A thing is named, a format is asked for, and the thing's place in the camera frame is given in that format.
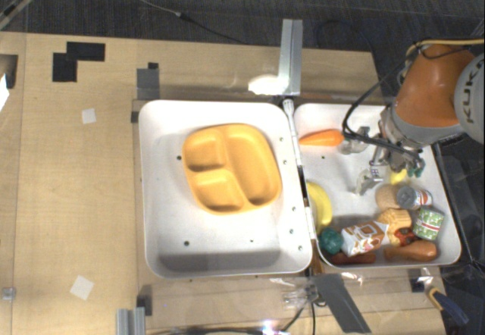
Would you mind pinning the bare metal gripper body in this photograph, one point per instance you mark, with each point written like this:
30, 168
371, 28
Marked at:
394, 151

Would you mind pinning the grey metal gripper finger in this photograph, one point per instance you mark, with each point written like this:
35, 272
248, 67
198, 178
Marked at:
354, 142
367, 182

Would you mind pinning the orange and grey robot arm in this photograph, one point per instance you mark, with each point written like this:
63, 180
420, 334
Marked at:
432, 83

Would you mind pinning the tan round bread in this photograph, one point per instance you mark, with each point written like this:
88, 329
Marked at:
386, 198

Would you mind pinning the small yellow toy fruit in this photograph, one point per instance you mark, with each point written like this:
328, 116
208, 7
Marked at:
398, 177

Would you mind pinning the white plastic tray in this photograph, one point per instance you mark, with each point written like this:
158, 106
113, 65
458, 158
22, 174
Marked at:
166, 212
341, 170

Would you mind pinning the orange carrot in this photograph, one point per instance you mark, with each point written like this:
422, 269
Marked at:
322, 138

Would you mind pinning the yellow ridged toy food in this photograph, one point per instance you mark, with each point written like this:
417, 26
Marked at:
396, 219

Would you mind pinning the yellow banana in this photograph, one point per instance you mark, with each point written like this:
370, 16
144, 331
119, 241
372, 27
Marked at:
322, 204

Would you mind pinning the white and orange can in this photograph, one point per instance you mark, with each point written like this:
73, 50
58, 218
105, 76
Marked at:
415, 198

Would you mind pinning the white and orange carton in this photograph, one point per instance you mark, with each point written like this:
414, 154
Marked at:
362, 238

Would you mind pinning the red and orange toy food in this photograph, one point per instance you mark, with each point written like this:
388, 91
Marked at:
404, 237

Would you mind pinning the green broccoli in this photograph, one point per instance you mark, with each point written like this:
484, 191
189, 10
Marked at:
330, 241

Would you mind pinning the green and white can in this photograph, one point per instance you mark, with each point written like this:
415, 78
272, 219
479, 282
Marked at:
428, 223

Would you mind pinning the dark brown sausage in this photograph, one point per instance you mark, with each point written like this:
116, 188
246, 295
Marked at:
356, 258

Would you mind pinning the orange brown toy drumstick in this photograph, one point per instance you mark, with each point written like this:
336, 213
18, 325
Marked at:
413, 251

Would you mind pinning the orange divided plate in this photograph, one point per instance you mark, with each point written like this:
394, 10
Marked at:
235, 166

